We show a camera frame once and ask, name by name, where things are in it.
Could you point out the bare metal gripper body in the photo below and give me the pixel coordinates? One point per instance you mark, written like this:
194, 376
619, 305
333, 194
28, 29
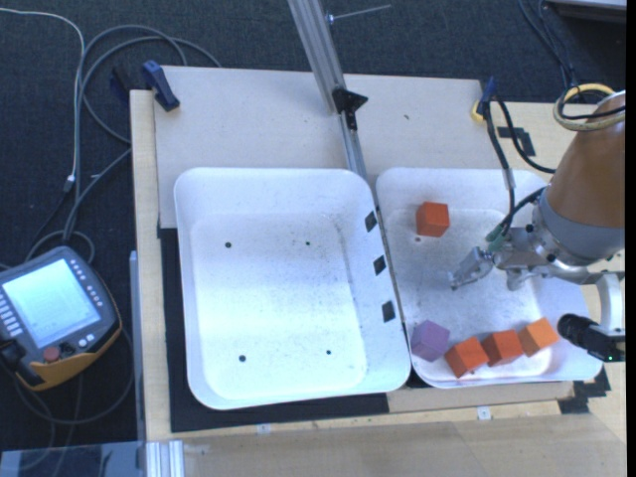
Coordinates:
529, 251

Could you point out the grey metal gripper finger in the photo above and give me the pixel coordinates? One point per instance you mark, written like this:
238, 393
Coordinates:
519, 277
469, 269

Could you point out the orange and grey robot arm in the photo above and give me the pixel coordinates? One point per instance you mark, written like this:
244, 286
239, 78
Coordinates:
588, 177

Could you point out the white plastic tray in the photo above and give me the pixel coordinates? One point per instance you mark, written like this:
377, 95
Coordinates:
278, 296
477, 301

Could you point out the orange cube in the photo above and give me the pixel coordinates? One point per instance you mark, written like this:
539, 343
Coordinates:
539, 336
466, 357
432, 219

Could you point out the red cube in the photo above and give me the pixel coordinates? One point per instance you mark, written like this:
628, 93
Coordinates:
503, 348

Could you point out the purple cube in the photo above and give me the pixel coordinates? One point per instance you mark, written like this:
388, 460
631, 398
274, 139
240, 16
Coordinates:
429, 340

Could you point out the pale wood flat board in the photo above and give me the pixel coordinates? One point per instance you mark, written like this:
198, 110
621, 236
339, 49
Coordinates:
258, 127

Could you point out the black cylinder on white bracket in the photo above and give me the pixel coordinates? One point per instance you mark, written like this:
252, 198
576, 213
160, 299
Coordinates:
588, 338

